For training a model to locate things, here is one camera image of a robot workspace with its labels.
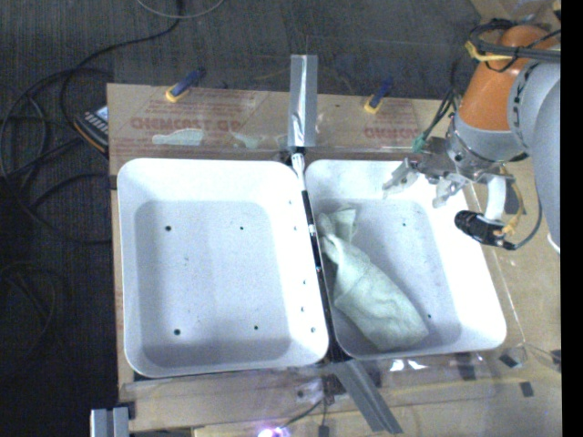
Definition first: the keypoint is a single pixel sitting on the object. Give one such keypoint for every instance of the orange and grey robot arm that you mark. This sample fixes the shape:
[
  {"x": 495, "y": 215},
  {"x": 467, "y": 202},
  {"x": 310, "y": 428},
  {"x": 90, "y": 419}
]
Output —
[{"x": 510, "y": 103}]

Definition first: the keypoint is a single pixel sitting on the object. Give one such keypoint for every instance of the black cylinder on white bracket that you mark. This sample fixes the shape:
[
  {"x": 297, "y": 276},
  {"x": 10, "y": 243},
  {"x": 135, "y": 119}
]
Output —
[{"x": 483, "y": 223}]

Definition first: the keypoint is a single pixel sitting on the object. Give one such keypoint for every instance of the thin black and white rod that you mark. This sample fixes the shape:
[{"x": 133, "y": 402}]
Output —
[{"x": 312, "y": 235}]

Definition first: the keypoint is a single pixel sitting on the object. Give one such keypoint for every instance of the white plastic tray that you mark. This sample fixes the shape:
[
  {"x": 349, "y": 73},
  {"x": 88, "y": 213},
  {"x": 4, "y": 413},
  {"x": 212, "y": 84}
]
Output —
[
  {"x": 437, "y": 262},
  {"x": 214, "y": 267}
]

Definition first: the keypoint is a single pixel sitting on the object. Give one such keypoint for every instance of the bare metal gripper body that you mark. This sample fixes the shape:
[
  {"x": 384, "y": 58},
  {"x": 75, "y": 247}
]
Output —
[{"x": 448, "y": 159}]

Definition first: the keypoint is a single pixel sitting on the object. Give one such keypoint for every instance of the brown cardboard board red print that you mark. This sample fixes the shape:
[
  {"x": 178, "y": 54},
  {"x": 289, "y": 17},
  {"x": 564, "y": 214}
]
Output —
[{"x": 228, "y": 121}]

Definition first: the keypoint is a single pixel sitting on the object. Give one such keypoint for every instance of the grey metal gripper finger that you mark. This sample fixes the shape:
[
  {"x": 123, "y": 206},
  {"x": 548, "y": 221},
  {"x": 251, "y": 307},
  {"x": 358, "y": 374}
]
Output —
[
  {"x": 445, "y": 191},
  {"x": 401, "y": 178}
]

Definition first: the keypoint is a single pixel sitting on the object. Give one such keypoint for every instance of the pale green crumpled cloth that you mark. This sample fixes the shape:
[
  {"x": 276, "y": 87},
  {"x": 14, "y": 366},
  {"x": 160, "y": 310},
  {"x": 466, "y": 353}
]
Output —
[{"x": 369, "y": 285}]

